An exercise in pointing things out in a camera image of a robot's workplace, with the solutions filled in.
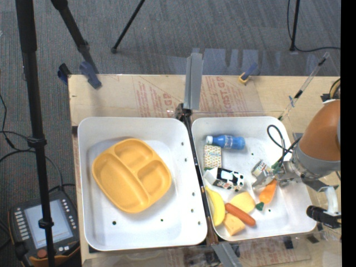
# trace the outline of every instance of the blue bottle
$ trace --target blue bottle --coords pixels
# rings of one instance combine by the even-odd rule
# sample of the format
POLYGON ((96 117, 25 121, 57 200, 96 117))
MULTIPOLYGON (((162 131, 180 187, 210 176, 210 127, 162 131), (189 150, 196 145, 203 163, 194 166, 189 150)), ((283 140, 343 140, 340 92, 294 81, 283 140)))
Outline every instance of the blue bottle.
POLYGON ((223 149, 238 149, 242 150, 245 147, 245 139, 241 136, 207 136, 206 144, 220 146, 223 149))

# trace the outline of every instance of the black pole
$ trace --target black pole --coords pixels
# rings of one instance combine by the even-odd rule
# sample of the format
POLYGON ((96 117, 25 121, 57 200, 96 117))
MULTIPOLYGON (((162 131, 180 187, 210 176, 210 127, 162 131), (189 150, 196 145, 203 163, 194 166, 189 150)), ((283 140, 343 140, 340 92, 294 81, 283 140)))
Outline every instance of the black pole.
POLYGON ((55 267, 55 249, 52 236, 53 221, 51 218, 45 156, 45 145, 47 141, 43 134, 38 86, 36 59, 37 39, 34 24, 33 0, 16 0, 16 13, 32 125, 32 137, 28 139, 28 145, 29 147, 33 147, 36 152, 39 193, 42 205, 43 218, 38 224, 46 233, 48 265, 55 267))
POLYGON ((139 4, 137 5, 134 13, 132 14, 130 20, 128 21, 128 23, 126 24, 125 28, 123 29, 121 35, 119 36, 117 42, 115 43, 115 45, 111 48, 111 52, 112 53, 116 53, 117 52, 117 47, 120 44, 121 40, 123 39, 124 35, 126 34, 128 28, 130 27, 132 21, 135 19, 137 13, 139 12, 139 10, 141 9, 142 5, 144 4, 145 0, 141 0, 139 2, 139 4))
POLYGON ((57 9, 61 14, 62 19, 64 20, 74 42, 76 43, 79 52, 83 55, 84 60, 90 63, 94 69, 94 72, 98 74, 99 71, 96 68, 94 61, 89 53, 89 45, 83 39, 79 28, 73 18, 73 15, 70 9, 68 8, 68 0, 51 0, 51 2, 55 9, 57 9))
POLYGON ((289 48, 290 51, 295 51, 295 35, 296 35, 296 25, 298 23, 299 4, 300 4, 300 0, 296 0, 295 14, 294 14, 294 24, 293 24, 293 34, 292 34, 292 37, 291 37, 291 45, 290 45, 290 48, 289 48))

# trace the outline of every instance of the cracker box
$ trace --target cracker box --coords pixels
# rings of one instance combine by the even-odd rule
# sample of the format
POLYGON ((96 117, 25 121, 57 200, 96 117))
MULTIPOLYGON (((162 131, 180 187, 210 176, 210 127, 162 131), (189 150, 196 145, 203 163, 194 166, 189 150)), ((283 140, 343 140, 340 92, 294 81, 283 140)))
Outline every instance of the cracker box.
POLYGON ((221 147, 215 145, 204 146, 204 171, 221 167, 221 147))

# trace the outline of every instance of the yellow clip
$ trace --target yellow clip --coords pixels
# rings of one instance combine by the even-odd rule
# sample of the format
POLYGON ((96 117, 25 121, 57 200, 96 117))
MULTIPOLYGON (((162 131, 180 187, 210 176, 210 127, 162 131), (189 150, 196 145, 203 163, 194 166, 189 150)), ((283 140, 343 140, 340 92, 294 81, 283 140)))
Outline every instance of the yellow clip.
POLYGON ((245 75, 245 72, 239 76, 239 81, 242 84, 246 84, 247 80, 249 79, 249 76, 245 80, 243 80, 243 75, 245 75))

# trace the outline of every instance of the cheese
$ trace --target cheese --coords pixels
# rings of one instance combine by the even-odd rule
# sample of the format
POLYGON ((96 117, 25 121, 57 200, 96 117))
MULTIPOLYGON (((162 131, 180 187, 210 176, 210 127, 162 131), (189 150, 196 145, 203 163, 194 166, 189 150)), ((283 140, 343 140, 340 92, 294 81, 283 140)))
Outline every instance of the cheese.
POLYGON ((228 233, 231 236, 237 234, 239 231, 242 231, 246 227, 238 217, 230 214, 229 212, 225 215, 222 223, 225 225, 228 233))
POLYGON ((244 191, 242 193, 238 193, 234 196, 231 201, 231 204, 238 207, 240 210, 245 213, 250 213, 256 206, 255 200, 251 197, 250 193, 244 191))

